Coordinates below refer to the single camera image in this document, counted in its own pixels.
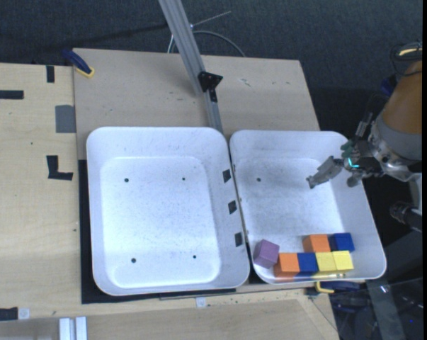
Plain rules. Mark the orange cube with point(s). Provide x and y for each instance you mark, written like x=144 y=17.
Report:
x=289 y=262
x=317 y=243

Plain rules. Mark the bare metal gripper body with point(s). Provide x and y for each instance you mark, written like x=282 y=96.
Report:
x=386 y=163

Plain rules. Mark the yellow cube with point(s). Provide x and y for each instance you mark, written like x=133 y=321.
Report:
x=326 y=261
x=343 y=260

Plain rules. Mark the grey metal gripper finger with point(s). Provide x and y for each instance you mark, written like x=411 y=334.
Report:
x=354 y=180
x=325 y=172

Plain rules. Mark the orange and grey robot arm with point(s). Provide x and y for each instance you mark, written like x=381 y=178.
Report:
x=404 y=112

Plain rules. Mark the blue cube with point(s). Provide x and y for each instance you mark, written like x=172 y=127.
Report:
x=308 y=261
x=343 y=242

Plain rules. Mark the purple cube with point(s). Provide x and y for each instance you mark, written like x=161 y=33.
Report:
x=266 y=253

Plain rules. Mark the white plastic tray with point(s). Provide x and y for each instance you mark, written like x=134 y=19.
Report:
x=287 y=204
x=156 y=218

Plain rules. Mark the black cylinder on white bracket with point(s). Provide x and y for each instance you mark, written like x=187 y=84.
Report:
x=406 y=214

